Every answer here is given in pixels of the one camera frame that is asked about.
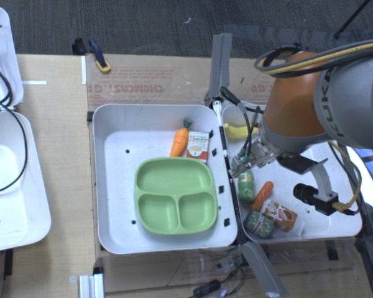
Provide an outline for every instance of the wooden table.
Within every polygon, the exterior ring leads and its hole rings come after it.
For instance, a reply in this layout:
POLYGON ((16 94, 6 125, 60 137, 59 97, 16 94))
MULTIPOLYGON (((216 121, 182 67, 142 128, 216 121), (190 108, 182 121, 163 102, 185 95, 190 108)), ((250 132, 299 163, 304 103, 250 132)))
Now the wooden table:
MULTIPOLYGON (((17 110, 29 119, 34 131, 52 227, 42 241, 14 249, 12 276, 4 281, 2 297, 78 297, 75 280, 79 275, 91 275, 96 259, 88 105, 81 57, 18 55, 17 58, 23 81, 47 81, 47 84, 25 84, 24 101, 17 110)), ((292 297, 370 297, 361 257, 355 251, 352 259, 352 268, 288 274, 281 279, 292 297)), ((194 287, 107 296, 188 297, 194 287)), ((248 279, 238 294, 266 297, 255 278, 248 279)))

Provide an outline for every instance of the blue and yellow clamp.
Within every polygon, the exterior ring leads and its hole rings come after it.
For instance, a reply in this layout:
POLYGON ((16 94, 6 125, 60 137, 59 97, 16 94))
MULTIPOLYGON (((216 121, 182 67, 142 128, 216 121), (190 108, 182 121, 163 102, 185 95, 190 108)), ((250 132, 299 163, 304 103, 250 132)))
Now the blue and yellow clamp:
POLYGON ((95 63, 98 69, 102 73, 109 73, 111 71, 111 65, 109 65, 108 61, 104 58, 98 42, 94 38, 90 38, 88 40, 88 45, 91 47, 91 52, 95 54, 95 63))

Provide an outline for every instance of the white plastic tray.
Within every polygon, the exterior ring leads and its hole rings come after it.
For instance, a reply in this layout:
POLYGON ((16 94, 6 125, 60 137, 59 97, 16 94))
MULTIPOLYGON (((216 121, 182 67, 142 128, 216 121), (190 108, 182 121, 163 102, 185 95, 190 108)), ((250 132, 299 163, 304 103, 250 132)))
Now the white plastic tray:
MULTIPOLYGON (((236 106, 226 106, 223 109, 223 122, 238 126, 245 125, 243 115, 236 106)), ((233 157, 237 155, 243 146, 244 140, 228 138, 227 143, 229 156, 233 157)), ((327 143, 312 146, 309 150, 304 152, 303 156, 315 161, 322 161, 328 158, 324 166, 329 174, 333 191, 339 194, 339 200, 341 202, 348 202, 352 198, 353 191, 349 184, 348 177, 333 156, 327 143)), ((283 232, 275 228, 272 232, 272 236, 266 239, 245 231, 246 235, 251 240, 257 243, 294 242, 320 238, 351 237, 360 232, 362 228, 362 219, 359 214, 348 216, 335 212, 330 216, 326 216, 317 212, 314 206, 305 204, 293 196, 293 188, 297 183, 304 183, 314 187, 317 186, 311 173, 307 173, 303 176, 296 174, 283 168, 276 161, 261 169, 255 167, 252 169, 252 172, 254 175, 255 192, 258 193, 259 189, 266 181, 272 181, 274 183, 274 189, 271 192, 270 198, 296 212, 305 222, 305 227, 301 236, 294 234, 292 232, 293 230, 283 232)), ((242 219, 244 219, 249 212, 248 205, 240 204, 240 208, 242 219)), ((351 209, 357 209, 356 203, 352 205, 351 209)))
MULTIPOLYGON (((0 8, 0 69, 9 80, 16 105, 22 101, 23 88, 12 41, 8 14, 0 8)), ((0 80, 0 99, 6 89, 0 80)), ((28 160, 24 174, 13 186, 0 192, 0 251, 29 245, 43 239, 51 227, 44 181, 29 121, 15 113, 27 137, 28 160)), ((24 138, 15 118, 0 111, 0 188, 20 173, 24 164, 24 138)))
POLYGON ((215 113, 202 105, 108 104, 93 116, 98 235, 114 254, 217 248, 230 245, 237 225, 215 113), (184 118, 190 130, 210 132, 208 166, 213 174, 218 217, 208 230, 157 235, 138 220, 134 177, 145 160, 168 156, 184 118))

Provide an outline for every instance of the yellow cable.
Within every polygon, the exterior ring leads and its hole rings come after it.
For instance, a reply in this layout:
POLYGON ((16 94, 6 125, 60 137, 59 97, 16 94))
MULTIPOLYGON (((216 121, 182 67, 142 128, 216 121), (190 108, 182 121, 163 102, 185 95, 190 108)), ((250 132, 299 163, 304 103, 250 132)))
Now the yellow cable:
POLYGON ((347 210, 349 209, 352 204, 356 201, 356 199, 358 198, 359 196, 359 193, 361 191, 361 185, 362 185, 362 176, 361 176, 361 172, 359 171, 359 168, 351 161, 351 159, 347 156, 347 154, 345 154, 345 152, 343 152, 340 147, 338 147, 336 144, 334 144, 333 142, 329 142, 330 145, 332 145, 335 149, 337 149, 337 151, 340 152, 341 156, 348 161, 348 163, 354 168, 356 174, 357 174, 357 177, 358 177, 358 183, 356 185, 356 190, 355 190, 355 193, 353 195, 353 197, 351 198, 351 200, 347 203, 342 203, 342 202, 335 202, 333 203, 331 206, 336 209, 338 212, 343 212, 344 210, 347 210))
MULTIPOLYGON (((373 48, 373 42, 372 43, 367 43, 367 44, 362 44, 362 45, 357 46, 357 47, 347 48, 345 50, 341 50, 341 51, 338 51, 338 52, 334 52, 334 53, 330 53, 330 54, 327 54, 327 55, 319 56, 317 58, 312 58, 308 61, 303 61, 303 62, 297 63, 297 64, 293 64, 293 62, 290 62, 290 64, 288 64, 287 66, 284 66, 284 67, 281 67, 281 68, 276 68, 274 70, 261 71, 261 72, 265 73, 265 74, 268 74, 268 75, 285 73, 285 72, 289 72, 289 71, 292 71, 292 70, 297 70, 299 68, 303 68, 303 67, 306 67, 306 66, 309 66, 309 65, 312 65, 312 64, 317 64, 317 63, 320 63, 322 61, 328 61, 328 60, 332 60, 333 58, 337 58, 337 57, 341 57, 341 56, 345 56, 345 55, 369 50, 371 48, 373 48)), ((258 63, 258 65, 263 67, 262 65, 263 65, 265 59, 266 58, 263 58, 258 63)))

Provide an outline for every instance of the orange sausage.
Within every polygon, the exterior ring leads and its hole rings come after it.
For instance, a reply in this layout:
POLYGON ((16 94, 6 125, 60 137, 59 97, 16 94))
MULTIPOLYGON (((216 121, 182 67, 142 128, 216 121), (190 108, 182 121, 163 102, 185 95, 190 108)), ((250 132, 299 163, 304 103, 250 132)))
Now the orange sausage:
POLYGON ((170 156, 181 156, 188 144, 188 128, 192 122, 184 119, 184 128, 178 129, 174 135, 170 156))
POLYGON ((260 209, 265 199, 268 198, 273 188, 274 188, 273 182, 271 181, 265 182, 260 192, 256 195, 256 198, 254 199, 254 201, 251 202, 249 206, 250 210, 255 210, 257 212, 260 212, 260 209))

